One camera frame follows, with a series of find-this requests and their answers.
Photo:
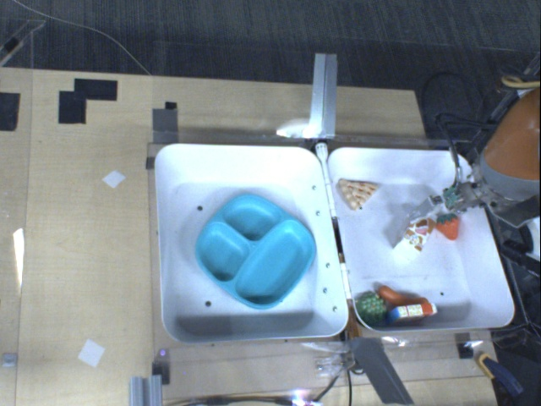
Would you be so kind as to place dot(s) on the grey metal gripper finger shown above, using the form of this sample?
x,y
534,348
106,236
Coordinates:
x,y
427,206
401,226

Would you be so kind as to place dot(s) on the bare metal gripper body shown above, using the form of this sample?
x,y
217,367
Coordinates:
x,y
468,195

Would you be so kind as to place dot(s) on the white printed packet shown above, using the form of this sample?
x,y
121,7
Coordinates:
x,y
416,234

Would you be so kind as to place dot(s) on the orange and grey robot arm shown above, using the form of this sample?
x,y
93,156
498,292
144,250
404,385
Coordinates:
x,y
513,142

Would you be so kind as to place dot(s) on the red strawberry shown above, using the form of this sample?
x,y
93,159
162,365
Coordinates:
x,y
449,226

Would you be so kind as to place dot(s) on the tan pizza slice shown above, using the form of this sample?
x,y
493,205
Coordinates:
x,y
356,193

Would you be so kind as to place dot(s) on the white plastic tray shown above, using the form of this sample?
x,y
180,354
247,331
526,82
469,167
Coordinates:
x,y
186,243
456,264

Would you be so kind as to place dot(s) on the orange sausage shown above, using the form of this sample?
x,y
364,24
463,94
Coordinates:
x,y
393,295

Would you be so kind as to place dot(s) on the thin black and white rod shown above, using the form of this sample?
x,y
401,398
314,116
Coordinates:
x,y
334,210

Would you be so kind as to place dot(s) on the orange and blue carton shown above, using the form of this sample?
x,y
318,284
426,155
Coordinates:
x,y
412,312

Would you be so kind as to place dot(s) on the green bumpy toy fruit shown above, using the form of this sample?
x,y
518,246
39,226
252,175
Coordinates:
x,y
371,308

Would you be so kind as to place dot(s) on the blue divided plate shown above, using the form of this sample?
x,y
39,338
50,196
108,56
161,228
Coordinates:
x,y
270,264

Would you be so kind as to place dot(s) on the black cylinder on white bracket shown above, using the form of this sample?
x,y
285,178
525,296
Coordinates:
x,y
522,239

